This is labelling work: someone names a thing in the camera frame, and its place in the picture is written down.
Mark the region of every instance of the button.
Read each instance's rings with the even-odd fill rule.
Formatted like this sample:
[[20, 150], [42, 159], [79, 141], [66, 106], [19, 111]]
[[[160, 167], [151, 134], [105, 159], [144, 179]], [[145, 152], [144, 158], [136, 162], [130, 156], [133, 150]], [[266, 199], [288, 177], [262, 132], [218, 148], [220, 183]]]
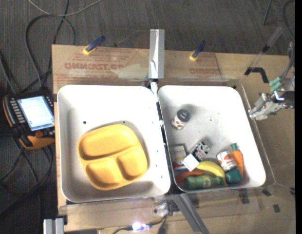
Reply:
[[37, 138], [42, 138], [43, 136], [44, 136], [44, 134], [43, 134], [42, 131], [37, 131], [37, 132], [35, 133], [35, 137], [37, 137]]

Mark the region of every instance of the device screen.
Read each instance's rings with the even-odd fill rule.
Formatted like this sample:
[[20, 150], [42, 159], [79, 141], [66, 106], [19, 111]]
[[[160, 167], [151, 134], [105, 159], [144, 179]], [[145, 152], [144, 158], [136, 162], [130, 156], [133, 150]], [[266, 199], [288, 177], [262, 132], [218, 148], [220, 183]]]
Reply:
[[31, 131], [52, 127], [55, 118], [44, 96], [19, 99], [18, 104], [29, 124]]

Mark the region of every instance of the green bottle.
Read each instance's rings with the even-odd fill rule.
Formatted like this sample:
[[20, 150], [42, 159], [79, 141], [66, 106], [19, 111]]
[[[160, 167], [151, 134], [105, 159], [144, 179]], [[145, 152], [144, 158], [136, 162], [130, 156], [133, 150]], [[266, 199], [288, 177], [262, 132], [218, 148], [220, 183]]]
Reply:
[[185, 181], [188, 190], [210, 188], [223, 184], [224, 180], [221, 177], [210, 177], [208, 175], [189, 176]]

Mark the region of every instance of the white cable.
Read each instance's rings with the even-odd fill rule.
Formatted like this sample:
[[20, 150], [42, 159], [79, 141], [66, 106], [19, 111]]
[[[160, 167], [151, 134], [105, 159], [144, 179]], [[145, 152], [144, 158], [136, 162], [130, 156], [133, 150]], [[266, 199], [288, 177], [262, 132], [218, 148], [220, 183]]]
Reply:
[[68, 17], [68, 16], [73, 16], [73, 15], [76, 15], [76, 14], [82, 12], [82, 11], [88, 9], [89, 7], [92, 7], [93, 5], [99, 3], [99, 2], [102, 1], [102, 0], [97, 0], [96, 2], [93, 2], [93, 3], [91, 3], [90, 5], [86, 6], [85, 8], [83, 8], [83, 9], [81, 9], [81, 10], [79, 10], [79, 11], [76, 11], [76, 12], [74, 12], [74, 13], [63, 14], [63, 15], [55, 15], [55, 14], [49, 13], [49, 12], [44, 11], [44, 10], [42, 10], [41, 8], [39, 8], [35, 3], [32, 2], [32, 0], [28, 0], [28, 1], [29, 1], [36, 9], [40, 10], [41, 12], [43, 12], [43, 13], [45, 13], [45, 14], [47, 14], [47, 15], [53, 15], [53, 16], [57, 16], [57, 17]]

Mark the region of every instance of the white plastic tray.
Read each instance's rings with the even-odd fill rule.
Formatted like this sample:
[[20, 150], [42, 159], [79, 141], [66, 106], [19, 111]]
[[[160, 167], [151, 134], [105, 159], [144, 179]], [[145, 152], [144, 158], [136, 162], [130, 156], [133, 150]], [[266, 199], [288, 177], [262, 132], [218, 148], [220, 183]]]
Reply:
[[[72, 202], [155, 197], [170, 188], [170, 175], [159, 116], [152, 92], [139, 86], [68, 85], [57, 96], [60, 129], [61, 188]], [[148, 160], [148, 170], [136, 182], [101, 191], [84, 174], [77, 156], [79, 138], [101, 126], [120, 123], [137, 134]]]
[[[264, 166], [242, 99], [236, 90], [223, 86], [163, 86], [158, 91], [158, 97], [168, 147], [185, 144], [186, 149], [190, 150], [203, 140], [210, 148], [206, 157], [209, 159], [216, 158], [220, 151], [232, 150], [230, 144], [237, 143], [244, 156], [245, 178], [239, 184], [220, 189], [252, 188], [264, 184]], [[191, 118], [183, 129], [175, 130], [170, 120], [179, 109], [188, 110]]]

